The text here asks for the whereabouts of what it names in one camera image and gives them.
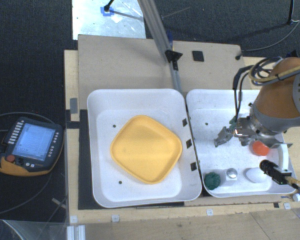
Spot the thin black rod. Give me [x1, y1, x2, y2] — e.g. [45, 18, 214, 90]
[183, 93, 204, 185]

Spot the white cube with silver top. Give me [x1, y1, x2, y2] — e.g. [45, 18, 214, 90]
[224, 167, 239, 183]

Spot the black cylinder on white bracket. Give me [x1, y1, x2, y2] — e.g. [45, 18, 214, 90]
[259, 143, 294, 185]

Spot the yellow plate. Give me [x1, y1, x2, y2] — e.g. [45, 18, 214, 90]
[109, 114, 184, 185]

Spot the white plastic tray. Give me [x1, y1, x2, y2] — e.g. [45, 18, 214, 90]
[86, 88, 204, 209]
[185, 88, 299, 199]

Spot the orange round toy fruit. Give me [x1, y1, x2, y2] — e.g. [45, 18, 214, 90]
[252, 140, 270, 157]

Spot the brown cardboard board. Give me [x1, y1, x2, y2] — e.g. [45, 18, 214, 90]
[77, 33, 300, 208]

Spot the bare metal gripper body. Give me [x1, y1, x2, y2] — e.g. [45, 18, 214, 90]
[234, 117, 283, 147]

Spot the green broccoli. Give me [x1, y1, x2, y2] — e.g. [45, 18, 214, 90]
[203, 171, 222, 191]

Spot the white egg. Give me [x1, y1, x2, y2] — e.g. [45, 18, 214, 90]
[244, 167, 268, 184]

